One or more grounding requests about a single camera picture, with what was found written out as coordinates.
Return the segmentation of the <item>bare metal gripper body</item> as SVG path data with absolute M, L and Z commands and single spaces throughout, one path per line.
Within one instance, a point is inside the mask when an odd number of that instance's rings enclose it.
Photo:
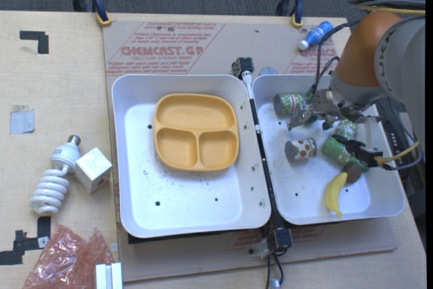
M 312 102 L 312 113 L 320 116 L 338 116 L 357 122 L 364 117 L 368 106 L 354 104 L 331 89 L 316 90 Z

